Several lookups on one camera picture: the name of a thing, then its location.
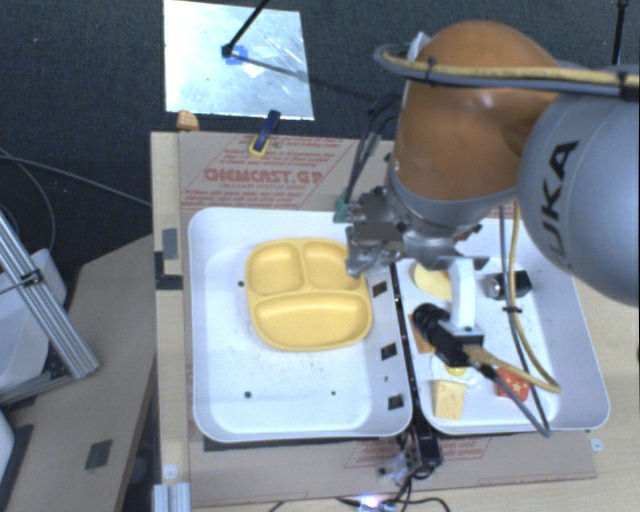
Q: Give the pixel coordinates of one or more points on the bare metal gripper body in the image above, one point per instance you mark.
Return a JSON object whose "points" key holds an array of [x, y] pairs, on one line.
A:
{"points": [[375, 235]]}

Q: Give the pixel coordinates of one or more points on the white plastic tray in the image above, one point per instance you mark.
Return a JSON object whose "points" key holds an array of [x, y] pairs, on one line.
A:
{"points": [[560, 350], [280, 390]]}

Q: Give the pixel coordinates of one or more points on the yellow cheese wedge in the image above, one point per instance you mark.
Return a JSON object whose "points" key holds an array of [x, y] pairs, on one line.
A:
{"points": [[448, 400]]}

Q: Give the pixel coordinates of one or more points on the black and silver small can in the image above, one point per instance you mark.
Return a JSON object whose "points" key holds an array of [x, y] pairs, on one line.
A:
{"points": [[520, 284]]}

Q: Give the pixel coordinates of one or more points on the red packet with yellow stars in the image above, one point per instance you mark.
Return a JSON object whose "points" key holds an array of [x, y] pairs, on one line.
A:
{"points": [[515, 386]]}

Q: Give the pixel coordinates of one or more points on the brown cardboard board red print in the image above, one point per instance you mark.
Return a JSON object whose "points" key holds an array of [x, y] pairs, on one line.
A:
{"points": [[300, 470]]}

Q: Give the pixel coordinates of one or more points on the black cylinder on white bracket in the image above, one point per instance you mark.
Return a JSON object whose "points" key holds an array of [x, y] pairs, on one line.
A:
{"points": [[462, 295]]}

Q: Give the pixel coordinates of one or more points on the yellow divided plate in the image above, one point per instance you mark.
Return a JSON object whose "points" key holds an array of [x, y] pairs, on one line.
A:
{"points": [[310, 315]]}

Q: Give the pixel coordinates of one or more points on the white and yellow fried egg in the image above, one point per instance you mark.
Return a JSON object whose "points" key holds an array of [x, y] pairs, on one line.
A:
{"points": [[455, 372]]}

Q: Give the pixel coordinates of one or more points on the orange toy bread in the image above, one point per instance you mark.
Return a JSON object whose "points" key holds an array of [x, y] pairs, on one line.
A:
{"points": [[187, 121]]}

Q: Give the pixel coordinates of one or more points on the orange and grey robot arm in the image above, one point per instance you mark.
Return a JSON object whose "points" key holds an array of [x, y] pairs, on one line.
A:
{"points": [[460, 140]]}

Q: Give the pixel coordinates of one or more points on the yellow round toy food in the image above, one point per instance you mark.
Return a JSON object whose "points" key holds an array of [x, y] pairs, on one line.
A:
{"points": [[434, 284]]}

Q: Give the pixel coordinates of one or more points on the orange toy biscuit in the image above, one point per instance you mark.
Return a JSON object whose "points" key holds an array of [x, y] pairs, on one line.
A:
{"points": [[420, 340]]}

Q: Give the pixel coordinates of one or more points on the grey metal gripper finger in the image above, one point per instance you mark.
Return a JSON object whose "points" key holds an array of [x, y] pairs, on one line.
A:
{"points": [[385, 259], [357, 262]]}

